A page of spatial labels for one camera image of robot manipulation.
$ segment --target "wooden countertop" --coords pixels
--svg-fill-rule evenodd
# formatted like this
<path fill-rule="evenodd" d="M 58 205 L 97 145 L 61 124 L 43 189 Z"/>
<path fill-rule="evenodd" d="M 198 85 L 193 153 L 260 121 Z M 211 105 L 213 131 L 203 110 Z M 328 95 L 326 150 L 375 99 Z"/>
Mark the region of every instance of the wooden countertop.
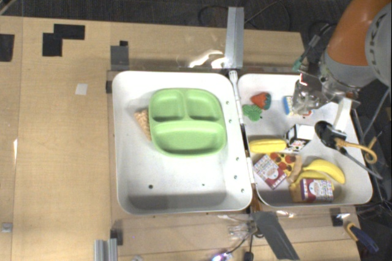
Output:
<path fill-rule="evenodd" d="M 43 57 L 42 34 L 55 23 L 85 25 L 85 39 L 63 40 L 62 57 Z M 0 233 L 0 259 L 92 260 L 94 240 L 107 240 L 112 226 L 110 46 L 128 41 L 131 62 L 140 66 L 175 64 L 224 51 L 225 29 L 0 17 L 0 34 L 15 35 L 12 62 L 0 62 L 0 122 L 9 125 L 0 132 L 0 221 L 13 222 L 12 233 Z M 247 30 L 244 49 L 245 63 L 279 67 L 290 66 L 303 45 L 297 33 Z M 85 96 L 75 94 L 79 83 L 88 84 Z M 358 223 L 354 208 L 345 210 Z M 301 260 L 359 260 L 354 241 L 327 213 L 282 217 Z M 119 247 L 122 261 L 136 254 L 145 261 L 209 260 L 236 244 L 215 214 L 125 218 L 134 241 Z M 255 260 L 275 260 L 265 240 L 255 240 L 253 252 Z"/>

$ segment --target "divided green plate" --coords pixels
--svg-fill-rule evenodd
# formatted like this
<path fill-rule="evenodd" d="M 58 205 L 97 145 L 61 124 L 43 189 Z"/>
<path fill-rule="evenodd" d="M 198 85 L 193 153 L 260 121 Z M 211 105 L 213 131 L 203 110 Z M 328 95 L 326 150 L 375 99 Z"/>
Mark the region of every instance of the divided green plate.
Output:
<path fill-rule="evenodd" d="M 162 89 L 149 102 L 155 147 L 168 156 L 201 156 L 220 151 L 227 141 L 221 105 L 201 89 Z"/>

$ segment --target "wood surface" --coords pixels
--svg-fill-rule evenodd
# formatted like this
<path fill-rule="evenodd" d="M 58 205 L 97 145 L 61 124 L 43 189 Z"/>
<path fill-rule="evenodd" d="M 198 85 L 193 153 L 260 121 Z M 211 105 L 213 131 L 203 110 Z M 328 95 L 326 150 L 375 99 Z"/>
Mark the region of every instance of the wood surface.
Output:
<path fill-rule="evenodd" d="M 85 40 L 63 40 L 62 57 L 43 57 L 42 33 L 53 32 L 55 23 L 85 25 Z M 19 109 L 9 112 L 18 119 L 13 119 L 16 133 L 1 137 L 7 144 L 18 137 L 15 177 L 3 174 L 15 167 L 13 148 L 1 150 L 0 166 L 7 167 L 1 179 L 15 179 L 15 194 L 12 183 L 4 190 L 0 186 L 5 192 L 0 203 L 13 222 L 12 251 L 10 234 L 0 236 L 1 260 L 92 260 L 94 240 L 107 240 L 112 226 L 126 231 L 119 247 L 122 261 L 132 260 L 131 254 L 144 260 L 207 260 L 233 246 L 227 228 L 233 222 L 217 214 L 138 217 L 118 208 L 110 189 L 113 147 L 105 93 L 110 45 L 129 41 L 133 68 L 177 66 L 209 49 L 224 51 L 224 29 L 0 17 L 1 33 L 5 25 L 23 35 L 23 54 L 19 61 L 0 64 L 11 75 L 21 73 L 19 85 L 8 82 L 10 89 L 20 87 L 20 95 L 8 92 L 1 98 L 6 98 L 3 109 L 20 97 Z M 279 67 L 291 65 L 303 46 L 297 33 L 245 31 L 244 49 L 246 64 Z M 78 83 L 88 84 L 85 96 L 75 95 Z M 13 206 L 6 197 L 14 198 Z M 348 210 L 357 222 L 353 208 Z M 303 218 L 279 219 L 304 260 L 358 260 L 355 243 L 343 228 L 331 226 L 328 212 L 296 214 Z M 274 260 L 265 240 L 255 241 L 254 252 L 256 260 Z M 235 260 L 241 260 L 239 254 Z"/>

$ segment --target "blue handled tool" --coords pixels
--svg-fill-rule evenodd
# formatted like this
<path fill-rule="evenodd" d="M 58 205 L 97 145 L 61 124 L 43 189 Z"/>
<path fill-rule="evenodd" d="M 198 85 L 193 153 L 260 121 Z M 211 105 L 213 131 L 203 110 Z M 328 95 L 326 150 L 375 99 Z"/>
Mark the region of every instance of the blue handled tool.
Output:
<path fill-rule="evenodd" d="M 358 227 L 356 227 L 354 223 L 348 223 L 345 229 L 347 233 L 349 233 L 350 237 L 353 240 L 362 243 L 370 254 L 376 254 L 377 251 L 379 251 L 379 247 L 374 242 L 374 240 L 363 230 L 360 230 Z"/>

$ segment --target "white sticker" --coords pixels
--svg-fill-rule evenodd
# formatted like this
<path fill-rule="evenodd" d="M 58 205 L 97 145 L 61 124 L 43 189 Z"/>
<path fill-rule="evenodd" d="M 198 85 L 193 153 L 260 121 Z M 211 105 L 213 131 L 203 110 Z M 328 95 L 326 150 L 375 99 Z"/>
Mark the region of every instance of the white sticker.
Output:
<path fill-rule="evenodd" d="M 78 83 L 78 85 L 76 86 L 75 94 L 77 96 L 85 96 L 87 94 L 87 87 L 87 83 Z"/>

